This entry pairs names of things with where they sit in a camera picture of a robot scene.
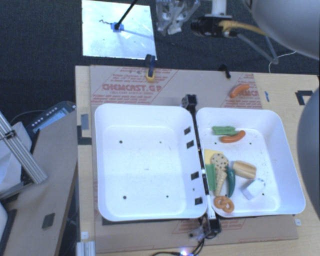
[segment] pretzel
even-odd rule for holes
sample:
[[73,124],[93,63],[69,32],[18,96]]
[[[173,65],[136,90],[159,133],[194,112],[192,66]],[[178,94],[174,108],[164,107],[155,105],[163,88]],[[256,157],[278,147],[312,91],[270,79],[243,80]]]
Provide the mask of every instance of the pretzel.
[[230,198],[223,195],[216,196],[213,203],[215,207],[222,209],[226,213],[232,213],[235,209],[235,205]]

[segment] toy hot dog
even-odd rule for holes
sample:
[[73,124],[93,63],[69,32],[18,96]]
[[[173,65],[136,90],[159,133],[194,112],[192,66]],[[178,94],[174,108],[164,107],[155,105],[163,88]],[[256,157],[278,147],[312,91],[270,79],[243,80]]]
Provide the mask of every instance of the toy hot dog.
[[234,89],[232,89],[231,93],[230,93],[230,98],[235,98],[237,96],[238,93],[240,93],[241,91],[244,90],[248,90],[250,88],[249,84],[240,84],[238,86],[236,86]]
[[246,132],[244,130],[241,130],[238,132],[238,134],[234,136],[222,136],[221,142],[223,143],[237,142],[237,141],[240,141],[245,135],[246,135]]

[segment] tray containing toy food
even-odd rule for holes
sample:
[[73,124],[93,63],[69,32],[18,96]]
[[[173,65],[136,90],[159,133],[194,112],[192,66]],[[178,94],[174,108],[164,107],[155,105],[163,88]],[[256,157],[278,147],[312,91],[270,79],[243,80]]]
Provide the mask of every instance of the tray containing toy food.
[[216,213],[233,218],[304,210],[301,184],[276,113],[202,108],[196,119]]
[[185,108],[108,103],[96,109],[98,208],[104,218],[190,219],[208,208],[226,218],[303,211],[305,198],[277,114],[202,108],[196,122],[204,166]]

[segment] green vegetable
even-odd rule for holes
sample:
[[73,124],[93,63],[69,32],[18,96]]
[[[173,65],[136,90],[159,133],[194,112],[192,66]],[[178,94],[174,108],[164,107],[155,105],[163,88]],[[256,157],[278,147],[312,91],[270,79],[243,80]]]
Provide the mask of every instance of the green vegetable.
[[232,126],[213,126],[212,130],[215,135],[226,135],[226,136],[234,136],[237,135],[238,132],[235,131],[236,128]]
[[227,180],[228,180],[228,198],[232,196],[236,186],[236,174],[235,170],[227,167],[226,170]]
[[212,164],[206,164],[205,165],[205,172],[206,172],[206,179],[208,182],[209,190],[214,191],[216,190],[217,184],[216,184],[216,168],[215,165]]

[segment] sausage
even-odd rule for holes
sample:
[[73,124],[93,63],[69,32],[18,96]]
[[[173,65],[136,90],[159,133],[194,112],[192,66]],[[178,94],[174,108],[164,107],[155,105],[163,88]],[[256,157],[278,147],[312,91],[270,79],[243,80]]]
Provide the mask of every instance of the sausage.
[[230,93],[230,98],[235,98],[238,93],[244,90],[248,90],[250,88],[249,84],[240,84],[237,87],[233,88],[231,93]]
[[222,136],[221,142],[223,143],[237,142],[237,141],[240,141],[245,135],[246,135],[246,132],[244,130],[241,130],[238,132],[237,135],[234,135],[234,136]]

